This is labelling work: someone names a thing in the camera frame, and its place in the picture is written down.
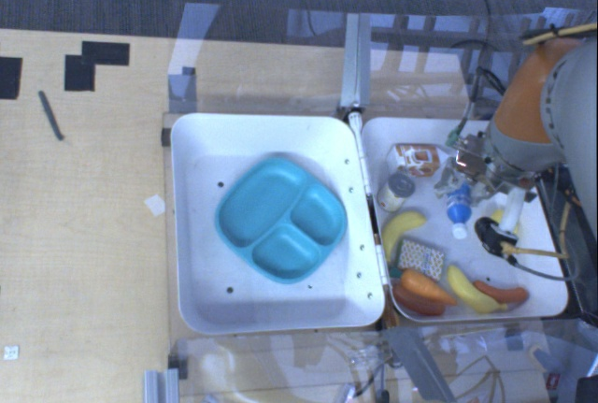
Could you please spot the blue divided plate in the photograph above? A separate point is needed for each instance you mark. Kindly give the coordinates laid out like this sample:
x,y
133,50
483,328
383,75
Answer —
x,y
280,219

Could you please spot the orange and white carton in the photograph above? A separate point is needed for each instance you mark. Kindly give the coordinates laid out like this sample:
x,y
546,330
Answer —
x,y
416,158

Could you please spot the small can with grey lid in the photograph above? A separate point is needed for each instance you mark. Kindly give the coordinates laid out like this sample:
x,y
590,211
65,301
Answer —
x,y
394,195

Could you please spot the yellow banana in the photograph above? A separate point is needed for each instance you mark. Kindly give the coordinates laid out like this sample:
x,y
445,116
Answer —
x,y
397,228
467,291

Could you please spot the small yellow object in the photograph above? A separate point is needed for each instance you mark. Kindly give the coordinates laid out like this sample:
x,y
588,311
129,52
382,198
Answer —
x,y
497,216

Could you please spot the orange carrot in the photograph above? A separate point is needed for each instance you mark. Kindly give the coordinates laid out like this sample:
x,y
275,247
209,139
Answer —
x,y
422,285

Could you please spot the blue bottle with white cap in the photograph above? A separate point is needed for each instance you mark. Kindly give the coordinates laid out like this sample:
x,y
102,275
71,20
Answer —
x,y
459,209

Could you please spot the black cylinder on white bracket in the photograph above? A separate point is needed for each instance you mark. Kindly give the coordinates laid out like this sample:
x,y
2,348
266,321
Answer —
x,y
490,233

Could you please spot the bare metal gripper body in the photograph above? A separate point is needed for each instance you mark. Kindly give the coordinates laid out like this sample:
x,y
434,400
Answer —
x,y
475,158

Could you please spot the white plastic tray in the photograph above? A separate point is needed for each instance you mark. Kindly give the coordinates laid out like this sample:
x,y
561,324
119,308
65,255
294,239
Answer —
x,y
205,228
472,251

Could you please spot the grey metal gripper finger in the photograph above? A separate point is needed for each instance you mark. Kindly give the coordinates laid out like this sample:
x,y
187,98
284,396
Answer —
x,y
483,193
447,180

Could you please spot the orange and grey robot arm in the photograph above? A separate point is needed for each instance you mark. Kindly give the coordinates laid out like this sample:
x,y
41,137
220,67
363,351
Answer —
x,y
523,111

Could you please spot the red-brown sausage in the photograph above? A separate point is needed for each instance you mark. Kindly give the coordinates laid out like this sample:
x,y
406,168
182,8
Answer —
x,y
416,304
507,294

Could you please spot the white patterned packet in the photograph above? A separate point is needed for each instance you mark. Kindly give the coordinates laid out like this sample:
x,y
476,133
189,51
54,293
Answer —
x,y
420,258

